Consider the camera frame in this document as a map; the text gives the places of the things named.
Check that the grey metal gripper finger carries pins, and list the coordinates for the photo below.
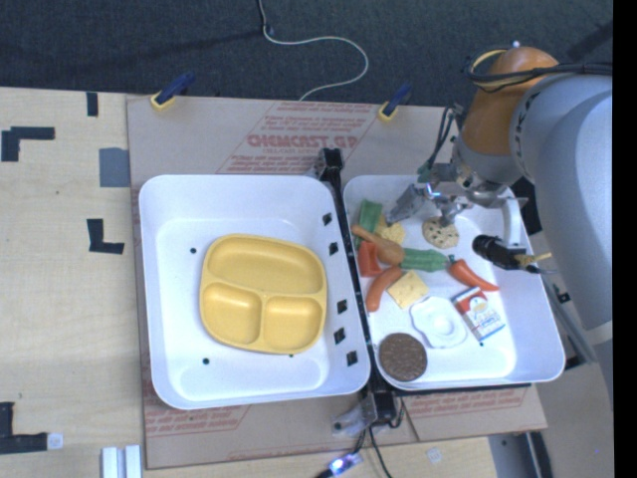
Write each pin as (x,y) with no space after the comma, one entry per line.
(405,206)
(449,214)

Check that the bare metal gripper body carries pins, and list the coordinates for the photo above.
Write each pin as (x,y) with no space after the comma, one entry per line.
(460,179)

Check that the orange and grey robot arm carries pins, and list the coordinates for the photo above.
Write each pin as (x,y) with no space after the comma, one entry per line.
(562,167)

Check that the chocolate chip cookie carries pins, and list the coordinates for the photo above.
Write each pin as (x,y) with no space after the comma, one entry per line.
(440,236)

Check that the yellow cracker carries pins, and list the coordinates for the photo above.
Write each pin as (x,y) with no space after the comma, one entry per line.
(394,233)

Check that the green pea pod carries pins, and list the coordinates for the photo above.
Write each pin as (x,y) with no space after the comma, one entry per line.
(369,214)

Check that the brown chicken drumstick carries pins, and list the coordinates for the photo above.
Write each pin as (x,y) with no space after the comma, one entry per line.
(385,248)

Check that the green cucumber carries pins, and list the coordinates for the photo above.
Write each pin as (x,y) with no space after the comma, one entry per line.
(423,259)

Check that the orange carrot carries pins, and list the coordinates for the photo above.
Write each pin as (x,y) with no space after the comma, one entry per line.
(470,274)

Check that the red pepper piece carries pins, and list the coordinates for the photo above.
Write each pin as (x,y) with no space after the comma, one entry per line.
(368,262)

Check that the yellow cheese slice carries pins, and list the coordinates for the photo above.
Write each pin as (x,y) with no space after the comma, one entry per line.
(408,289)

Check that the orange sausage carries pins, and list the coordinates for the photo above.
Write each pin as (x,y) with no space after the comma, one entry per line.
(380,287)

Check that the thin black rod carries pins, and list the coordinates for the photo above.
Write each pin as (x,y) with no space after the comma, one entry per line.
(356,277)

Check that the red and white carton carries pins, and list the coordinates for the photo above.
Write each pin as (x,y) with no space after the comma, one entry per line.
(480,316)

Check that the white fried egg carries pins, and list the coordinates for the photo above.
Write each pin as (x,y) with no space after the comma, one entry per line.
(438,322)

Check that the white plastic tray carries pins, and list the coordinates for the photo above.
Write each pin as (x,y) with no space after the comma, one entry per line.
(522,326)
(174,277)

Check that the brown round patty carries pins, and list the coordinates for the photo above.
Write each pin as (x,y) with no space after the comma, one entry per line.
(403,357)

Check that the yellow divided plate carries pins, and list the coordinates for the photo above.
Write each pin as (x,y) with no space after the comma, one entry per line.
(264,294)

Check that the brown cardboard board red print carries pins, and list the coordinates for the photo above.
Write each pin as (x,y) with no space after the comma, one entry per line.
(209,132)

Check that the black cylinder on white bracket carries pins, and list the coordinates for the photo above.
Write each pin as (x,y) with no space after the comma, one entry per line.
(497,252)

